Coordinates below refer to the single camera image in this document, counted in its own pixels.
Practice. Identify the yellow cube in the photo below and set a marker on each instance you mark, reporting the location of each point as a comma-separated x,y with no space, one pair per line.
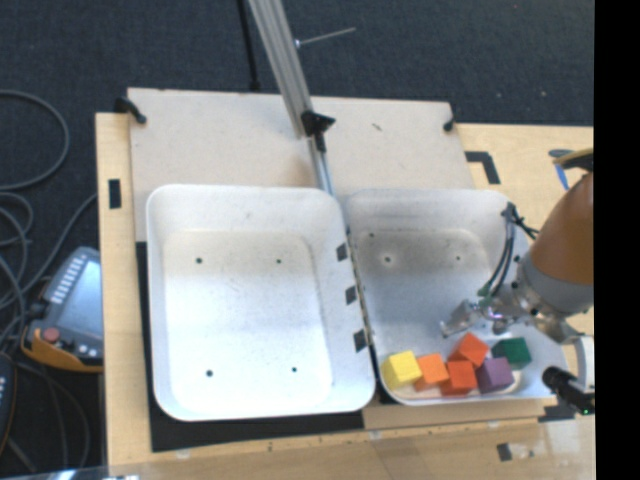
401,369

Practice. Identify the red-orange cube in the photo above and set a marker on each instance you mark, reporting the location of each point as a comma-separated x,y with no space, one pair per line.
461,377
470,349

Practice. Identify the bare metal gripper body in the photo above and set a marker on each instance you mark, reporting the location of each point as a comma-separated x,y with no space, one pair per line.
520,304

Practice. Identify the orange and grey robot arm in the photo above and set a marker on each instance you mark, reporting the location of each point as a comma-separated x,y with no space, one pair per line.
565,238

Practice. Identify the white plastic tray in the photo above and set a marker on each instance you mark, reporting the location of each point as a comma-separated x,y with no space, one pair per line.
425,288
240,308

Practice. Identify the black cylinder on white bracket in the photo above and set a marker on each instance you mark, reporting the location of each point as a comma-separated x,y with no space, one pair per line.
565,384

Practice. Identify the purple cube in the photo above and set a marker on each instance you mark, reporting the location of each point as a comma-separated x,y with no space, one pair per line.
495,374

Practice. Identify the light orange cube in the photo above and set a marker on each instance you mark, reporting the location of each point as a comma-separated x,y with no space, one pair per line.
433,369

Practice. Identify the green cube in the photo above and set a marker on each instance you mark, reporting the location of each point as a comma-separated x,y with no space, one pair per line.
513,351

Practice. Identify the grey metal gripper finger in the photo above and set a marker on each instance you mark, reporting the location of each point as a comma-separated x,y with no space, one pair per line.
466,312
451,328

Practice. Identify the pale wood board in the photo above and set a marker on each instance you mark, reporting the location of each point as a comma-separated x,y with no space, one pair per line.
225,143

